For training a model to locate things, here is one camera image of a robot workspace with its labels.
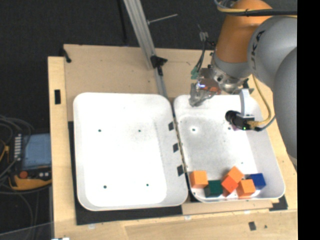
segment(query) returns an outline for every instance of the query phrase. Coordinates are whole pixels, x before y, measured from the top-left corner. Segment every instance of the wooden table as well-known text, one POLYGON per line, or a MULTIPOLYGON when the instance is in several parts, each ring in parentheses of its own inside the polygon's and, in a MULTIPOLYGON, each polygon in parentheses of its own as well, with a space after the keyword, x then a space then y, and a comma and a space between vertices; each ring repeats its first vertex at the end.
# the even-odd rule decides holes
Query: wooden table
MULTIPOLYGON (((270 211, 279 203, 273 200, 241 200, 210 204, 187 200, 183 215, 153 219, 124 220, 77 225, 73 192, 68 121, 73 120, 72 103, 83 92, 157 93, 153 70, 147 69, 139 47, 116 47, 65 44, 71 59, 48 58, 50 134, 54 236, 71 240, 199 240, 199 239, 298 239, 297 173, 287 155, 275 121, 268 129, 285 185, 287 209, 270 211)), ((201 51, 156 49, 168 59, 163 66, 169 99, 190 92, 190 72, 201 51)), ((209 52, 203 65, 210 63, 209 52)), ((254 87, 250 78, 249 86, 254 87)), ((260 88, 273 111, 271 90, 260 88)), ((267 110, 257 91, 251 95, 259 104, 262 116, 267 110)))

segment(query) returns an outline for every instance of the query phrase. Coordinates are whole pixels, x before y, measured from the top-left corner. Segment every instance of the red-orange block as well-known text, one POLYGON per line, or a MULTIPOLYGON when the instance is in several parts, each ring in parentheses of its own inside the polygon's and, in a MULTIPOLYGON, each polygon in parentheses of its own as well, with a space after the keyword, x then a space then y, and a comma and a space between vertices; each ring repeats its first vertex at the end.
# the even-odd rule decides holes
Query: red-orange block
POLYGON ((208 182, 207 172, 205 170, 194 170, 189 175, 191 188, 203 189, 208 182))
POLYGON ((236 166, 232 167, 231 170, 224 176, 224 179, 230 176, 236 183, 239 183, 245 176, 236 166))
POLYGON ((221 182, 221 185, 223 188, 222 195, 227 197, 238 187, 239 184, 235 182, 235 180, 231 176, 227 175, 221 182))
POLYGON ((239 198, 247 198, 256 192, 255 183, 252 179, 243 179, 236 189, 239 198))

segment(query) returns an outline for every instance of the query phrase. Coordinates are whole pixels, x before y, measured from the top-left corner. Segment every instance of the black mat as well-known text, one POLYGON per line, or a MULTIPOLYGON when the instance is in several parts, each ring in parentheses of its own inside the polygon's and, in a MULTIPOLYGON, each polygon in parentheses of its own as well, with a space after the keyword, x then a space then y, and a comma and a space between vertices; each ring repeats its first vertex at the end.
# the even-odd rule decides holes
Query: black mat
POLYGON ((112 221, 124 220, 139 220, 160 218, 175 215, 182 215, 182 207, 161 207, 161 208, 147 208, 147 209, 127 209, 127 210, 112 210, 112 211, 90 211, 84 208, 78 200, 77 196, 77 181, 76 181, 76 166, 75 166, 75 143, 74 143, 74 122, 68 122, 70 154, 72 165, 72 180, 74 192, 74 204, 77 225, 103 223, 112 221))

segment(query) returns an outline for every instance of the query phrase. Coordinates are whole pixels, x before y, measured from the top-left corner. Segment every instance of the red button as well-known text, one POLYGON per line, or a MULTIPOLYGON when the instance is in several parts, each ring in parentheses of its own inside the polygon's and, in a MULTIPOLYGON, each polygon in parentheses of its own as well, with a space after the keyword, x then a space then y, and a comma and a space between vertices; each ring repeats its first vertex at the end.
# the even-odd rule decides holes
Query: red button
POLYGON ((28 177, 28 173, 25 170, 23 170, 22 172, 20 172, 19 177, 21 179, 26 179, 28 177))

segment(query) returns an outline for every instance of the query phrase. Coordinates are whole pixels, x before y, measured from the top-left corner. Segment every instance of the blue cube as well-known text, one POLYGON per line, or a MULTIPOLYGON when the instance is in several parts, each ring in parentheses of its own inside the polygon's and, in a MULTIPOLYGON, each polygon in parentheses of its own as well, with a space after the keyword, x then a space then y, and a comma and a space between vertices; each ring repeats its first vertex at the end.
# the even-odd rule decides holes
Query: blue cube
POLYGON ((254 173, 248 176, 248 179, 252 179, 255 189, 262 190, 266 186, 265 178, 262 173, 254 173))

